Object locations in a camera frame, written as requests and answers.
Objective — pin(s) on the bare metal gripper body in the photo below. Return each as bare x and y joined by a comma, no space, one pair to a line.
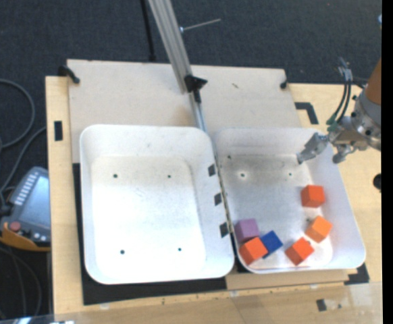
350,135

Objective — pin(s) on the thin black and white rod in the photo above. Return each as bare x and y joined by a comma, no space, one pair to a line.
199,113

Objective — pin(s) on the blue cube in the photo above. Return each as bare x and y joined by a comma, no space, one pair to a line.
272,242

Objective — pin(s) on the white plastic tray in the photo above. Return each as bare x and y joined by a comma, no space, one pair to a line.
270,194
149,208

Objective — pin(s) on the light orange cube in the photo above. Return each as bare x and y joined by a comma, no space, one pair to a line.
318,229

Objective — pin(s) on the pale flat board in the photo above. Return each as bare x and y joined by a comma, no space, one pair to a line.
132,93

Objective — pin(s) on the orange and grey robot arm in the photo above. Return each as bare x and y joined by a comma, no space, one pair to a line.
373,89

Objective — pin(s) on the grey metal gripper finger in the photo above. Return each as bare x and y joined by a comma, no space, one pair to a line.
313,148
341,154

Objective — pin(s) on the purple cube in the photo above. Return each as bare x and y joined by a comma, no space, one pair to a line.
246,229

